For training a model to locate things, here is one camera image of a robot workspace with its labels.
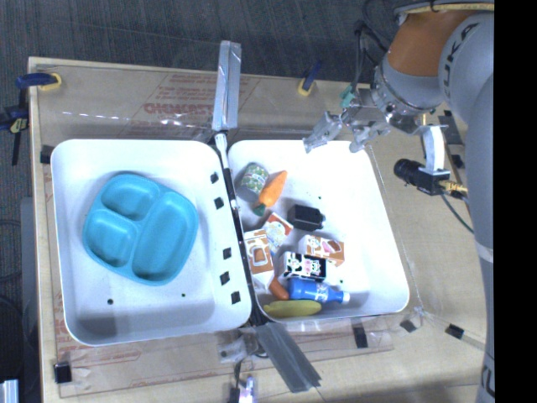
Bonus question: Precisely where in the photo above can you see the green and white can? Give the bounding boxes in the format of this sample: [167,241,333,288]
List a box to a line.
[234,162,270,203]

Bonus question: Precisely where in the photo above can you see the brown cardboard board red print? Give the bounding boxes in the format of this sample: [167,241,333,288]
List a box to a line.
[35,65,425,398]

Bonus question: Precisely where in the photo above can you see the black box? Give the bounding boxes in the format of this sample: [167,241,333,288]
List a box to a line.
[286,203,326,233]

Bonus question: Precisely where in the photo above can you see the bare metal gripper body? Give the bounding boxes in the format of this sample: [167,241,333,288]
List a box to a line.
[341,87,422,136]

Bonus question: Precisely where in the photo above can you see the brown carton with food print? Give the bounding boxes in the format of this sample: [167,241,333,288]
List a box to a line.
[302,233,347,269]

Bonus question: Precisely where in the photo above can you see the cow print carton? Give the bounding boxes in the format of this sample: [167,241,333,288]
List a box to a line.
[281,250,328,283]

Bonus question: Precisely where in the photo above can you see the white plastic tray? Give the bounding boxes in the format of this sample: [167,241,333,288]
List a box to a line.
[50,138,253,348]
[226,139,411,324]

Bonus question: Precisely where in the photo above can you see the orange and white carton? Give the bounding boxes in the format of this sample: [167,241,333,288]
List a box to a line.
[261,212,295,254]

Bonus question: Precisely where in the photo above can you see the black cylinder on white bracket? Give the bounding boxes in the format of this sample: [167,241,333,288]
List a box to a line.
[393,124,452,196]

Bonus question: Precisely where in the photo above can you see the orange sausage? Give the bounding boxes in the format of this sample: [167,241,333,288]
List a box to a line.
[268,275,291,302]

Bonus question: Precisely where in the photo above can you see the blue bottle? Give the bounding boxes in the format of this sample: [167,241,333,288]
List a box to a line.
[285,276,352,306]

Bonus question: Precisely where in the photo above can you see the brown and white carton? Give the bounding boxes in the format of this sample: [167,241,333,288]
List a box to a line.
[242,229,276,288]

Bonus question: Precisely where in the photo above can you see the blue divided plate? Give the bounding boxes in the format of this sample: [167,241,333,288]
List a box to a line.
[81,172,201,287]

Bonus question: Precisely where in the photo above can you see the orange carrot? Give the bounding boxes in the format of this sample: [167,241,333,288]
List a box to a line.
[252,170,289,217]

